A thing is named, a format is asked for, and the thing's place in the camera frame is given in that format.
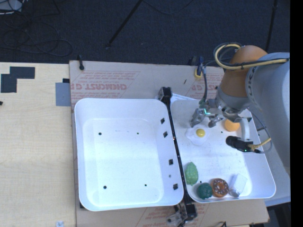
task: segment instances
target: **white tray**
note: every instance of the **white tray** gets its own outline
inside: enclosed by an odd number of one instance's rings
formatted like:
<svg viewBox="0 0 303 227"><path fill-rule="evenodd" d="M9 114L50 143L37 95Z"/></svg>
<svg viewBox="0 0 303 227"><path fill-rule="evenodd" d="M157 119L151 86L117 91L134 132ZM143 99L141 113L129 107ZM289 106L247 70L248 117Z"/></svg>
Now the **white tray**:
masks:
<svg viewBox="0 0 303 227"><path fill-rule="evenodd" d="M200 124L205 129L207 140L201 146L192 144L185 136L190 128L190 120L196 108L198 100L178 100L171 104L171 114L174 122L175 134L180 152L180 157L185 171L187 164L193 162L198 169L199 179L193 186L187 185L188 194L197 202L230 201L239 199L270 198L276 192L276 185L271 174L265 154L253 152L244 153L228 146L225 140L228 136L241 137L241 129L236 132L228 132L224 127L224 120L213 128L208 128L209 119ZM251 117L248 110L240 115ZM253 120L249 122L250 139L254 144L259 144L258 133ZM201 199L196 193L199 184L208 182L213 178L222 178L228 184L232 178L241 174L247 178L245 188L237 198L227 194L225 197Z"/></svg>
<svg viewBox="0 0 303 227"><path fill-rule="evenodd" d="M84 98L75 105L79 197L91 211L176 205L184 189L164 103Z"/></svg>

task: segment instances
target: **orange object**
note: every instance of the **orange object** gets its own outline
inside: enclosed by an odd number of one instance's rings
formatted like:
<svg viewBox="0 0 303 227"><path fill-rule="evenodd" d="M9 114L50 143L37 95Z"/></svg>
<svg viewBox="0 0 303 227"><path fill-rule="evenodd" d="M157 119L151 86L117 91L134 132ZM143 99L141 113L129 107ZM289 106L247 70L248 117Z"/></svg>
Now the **orange object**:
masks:
<svg viewBox="0 0 303 227"><path fill-rule="evenodd" d="M230 64L257 61L266 54L266 51L257 46L246 45L237 50ZM226 70L220 86L222 91L229 96L247 97L245 79L248 70L249 68L243 70Z"/></svg>
<svg viewBox="0 0 303 227"><path fill-rule="evenodd" d="M224 125L225 125L225 129L230 132L236 131L240 128L240 123L233 123L229 119L225 120Z"/></svg>

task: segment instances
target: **black clip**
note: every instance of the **black clip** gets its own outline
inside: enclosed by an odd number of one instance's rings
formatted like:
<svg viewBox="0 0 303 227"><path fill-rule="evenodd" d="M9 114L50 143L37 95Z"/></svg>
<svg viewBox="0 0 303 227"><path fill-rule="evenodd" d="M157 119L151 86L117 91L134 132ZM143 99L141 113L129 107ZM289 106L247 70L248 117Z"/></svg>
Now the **black clip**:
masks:
<svg viewBox="0 0 303 227"><path fill-rule="evenodd" d="M78 55L77 60L80 62L80 70L84 70L84 65L83 65L83 61L82 61L82 56Z"/></svg>

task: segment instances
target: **dark carpet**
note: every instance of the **dark carpet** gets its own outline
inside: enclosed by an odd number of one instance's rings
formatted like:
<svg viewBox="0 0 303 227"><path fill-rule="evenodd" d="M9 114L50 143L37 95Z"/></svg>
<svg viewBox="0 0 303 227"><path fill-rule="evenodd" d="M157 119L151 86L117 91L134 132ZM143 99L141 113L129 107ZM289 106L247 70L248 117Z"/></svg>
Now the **dark carpet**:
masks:
<svg viewBox="0 0 303 227"><path fill-rule="evenodd" d="M139 0L18 1L21 9L0 10L3 62L68 63L80 54L85 61L186 65L193 56L213 60L225 42L290 52L290 0L276 7L275 0L143 0L109 49Z"/></svg>

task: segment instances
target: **black tape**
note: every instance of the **black tape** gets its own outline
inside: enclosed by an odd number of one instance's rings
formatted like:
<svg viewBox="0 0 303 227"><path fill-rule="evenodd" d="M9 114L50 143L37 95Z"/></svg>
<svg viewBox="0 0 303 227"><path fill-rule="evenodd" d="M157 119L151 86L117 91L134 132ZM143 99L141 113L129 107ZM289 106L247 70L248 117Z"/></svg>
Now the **black tape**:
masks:
<svg viewBox="0 0 303 227"><path fill-rule="evenodd" d="M69 83L69 82L70 82L70 79L69 79L69 78L63 78L63 79L62 79L62 82L63 82L63 83Z"/></svg>
<svg viewBox="0 0 303 227"><path fill-rule="evenodd" d="M1 92L16 93L17 79L35 79L35 68L11 66L9 74L1 74Z"/></svg>

